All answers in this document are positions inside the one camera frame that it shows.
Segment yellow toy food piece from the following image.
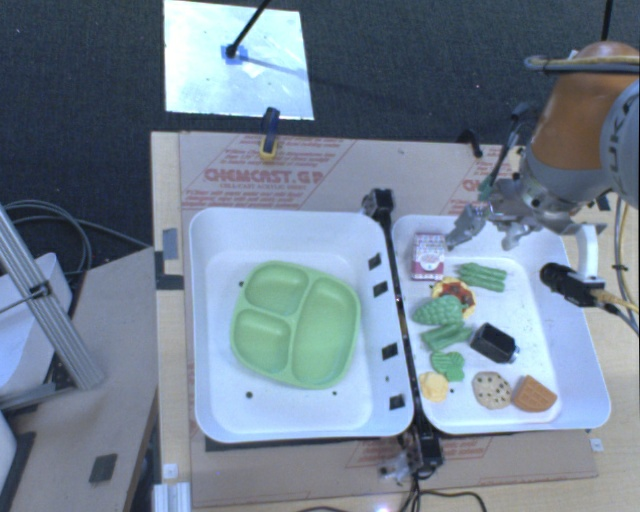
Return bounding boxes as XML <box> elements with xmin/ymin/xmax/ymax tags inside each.
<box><xmin>418</xmin><ymin>370</ymin><xmax>450</xmax><ymax>404</ymax></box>

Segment brown cardboard board red print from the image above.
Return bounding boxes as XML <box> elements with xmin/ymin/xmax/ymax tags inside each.
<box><xmin>177</xmin><ymin>131</ymin><xmax>600</xmax><ymax>509</ymax></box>

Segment orange toy waffle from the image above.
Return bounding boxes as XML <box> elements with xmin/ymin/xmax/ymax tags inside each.
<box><xmin>510</xmin><ymin>374</ymin><xmax>559</xmax><ymax>414</ymax></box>

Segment toy chocolate chip biscuit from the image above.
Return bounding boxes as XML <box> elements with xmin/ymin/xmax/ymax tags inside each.
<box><xmin>471</xmin><ymin>370</ymin><xmax>513</xmax><ymax>412</ymax></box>

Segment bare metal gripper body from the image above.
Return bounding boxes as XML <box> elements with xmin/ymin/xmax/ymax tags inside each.
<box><xmin>488</xmin><ymin>175</ymin><xmax>597</xmax><ymax>237</ymax></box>

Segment toy pizza slice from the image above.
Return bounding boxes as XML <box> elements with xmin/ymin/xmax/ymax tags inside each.
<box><xmin>431</xmin><ymin>276</ymin><xmax>477</xmax><ymax>322</ymax></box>

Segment thin black rod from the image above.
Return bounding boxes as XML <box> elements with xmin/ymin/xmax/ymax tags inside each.
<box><xmin>378</xmin><ymin>209</ymin><xmax>427</xmax><ymax>442</ymax></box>

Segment pink and white carton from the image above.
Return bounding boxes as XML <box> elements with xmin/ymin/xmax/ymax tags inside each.
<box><xmin>410</xmin><ymin>231</ymin><xmax>447</xmax><ymax>282</ymax></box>

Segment green toy grapes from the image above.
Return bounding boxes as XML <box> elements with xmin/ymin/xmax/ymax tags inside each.
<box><xmin>411</xmin><ymin>294</ymin><xmax>464</xmax><ymax>327</ymax></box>

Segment black cylinder on white bracket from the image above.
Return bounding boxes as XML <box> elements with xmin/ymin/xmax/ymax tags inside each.
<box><xmin>538</xmin><ymin>223</ymin><xmax>609</xmax><ymax>308</ymax></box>

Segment green toy beans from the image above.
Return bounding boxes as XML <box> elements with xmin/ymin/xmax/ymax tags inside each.
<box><xmin>419</xmin><ymin>321</ymin><xmax>474</xmax><ymax>352</ymax></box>
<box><xmin>456</xmin><ymin>261</ymin><xmax>508</xmax><ymax>294</ymax></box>

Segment black can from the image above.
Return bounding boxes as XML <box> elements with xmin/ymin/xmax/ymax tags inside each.
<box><xmin>468</xmin><ymin>322</ymin><xmax>521</xmax><ymax>365</ymax></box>

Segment white plastic tray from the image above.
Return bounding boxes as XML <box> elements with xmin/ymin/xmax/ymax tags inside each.
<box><xmin>188</xmin><ymin>206</ymin><xmax>416</xmax><ymax>445</ymax></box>
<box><xmin>390</xmin><ymin>213</ymin><xmax>613</xmax><ymax>436</ymax></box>

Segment green divided plate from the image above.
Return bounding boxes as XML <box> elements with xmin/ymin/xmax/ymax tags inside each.
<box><xmin>229</xmin><ymin>260</ymin><xmax>363</xmax><ymax>392</ymax></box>

